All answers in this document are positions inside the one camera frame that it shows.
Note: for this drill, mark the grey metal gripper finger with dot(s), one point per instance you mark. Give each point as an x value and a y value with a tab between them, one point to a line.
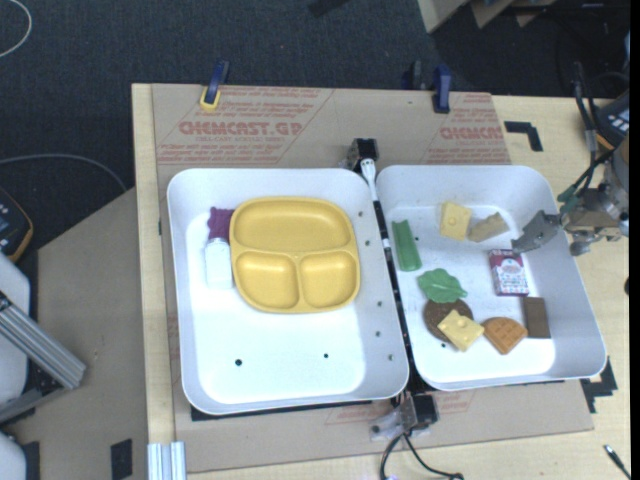
527	242
544	222

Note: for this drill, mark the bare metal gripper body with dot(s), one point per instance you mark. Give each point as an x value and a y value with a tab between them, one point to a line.
595	220

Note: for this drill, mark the red and white carton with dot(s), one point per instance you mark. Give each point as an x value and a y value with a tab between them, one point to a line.
509	273

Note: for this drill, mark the pale cheese wedge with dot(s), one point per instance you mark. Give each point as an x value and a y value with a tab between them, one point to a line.
487	228

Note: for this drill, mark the yellow cheese block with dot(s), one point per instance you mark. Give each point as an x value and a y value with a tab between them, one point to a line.
460	330
455	220

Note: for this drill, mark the brown chocolate bar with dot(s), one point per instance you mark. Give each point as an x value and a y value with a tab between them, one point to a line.
537	318

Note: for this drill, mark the orange waffle piece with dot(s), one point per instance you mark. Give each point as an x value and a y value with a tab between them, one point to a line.
505	335

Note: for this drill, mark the green lettuce leaf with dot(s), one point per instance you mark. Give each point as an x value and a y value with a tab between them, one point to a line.
441	285

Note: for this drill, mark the brown round biscuit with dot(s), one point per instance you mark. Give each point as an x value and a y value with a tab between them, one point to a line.
434	318

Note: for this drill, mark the green celery stick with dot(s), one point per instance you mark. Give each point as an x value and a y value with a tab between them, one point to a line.
406	248

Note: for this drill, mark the white plastic tray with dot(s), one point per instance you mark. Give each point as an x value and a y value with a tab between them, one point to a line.
505	368
290	358

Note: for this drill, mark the thin black and white rod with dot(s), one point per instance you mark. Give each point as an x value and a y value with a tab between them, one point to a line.
385	233

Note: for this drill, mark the yellow divided plate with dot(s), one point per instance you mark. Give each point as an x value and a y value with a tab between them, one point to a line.
295	248

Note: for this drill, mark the brown cardboard board red print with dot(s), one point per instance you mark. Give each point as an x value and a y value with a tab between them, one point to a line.
310	118

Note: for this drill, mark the purple grapes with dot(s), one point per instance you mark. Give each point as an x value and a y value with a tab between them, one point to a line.
219	220

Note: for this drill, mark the white plastic bottle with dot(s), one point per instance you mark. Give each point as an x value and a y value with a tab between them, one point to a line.
218	265

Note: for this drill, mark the black cylinder on white bracket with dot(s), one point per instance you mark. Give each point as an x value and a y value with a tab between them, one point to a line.
580	248

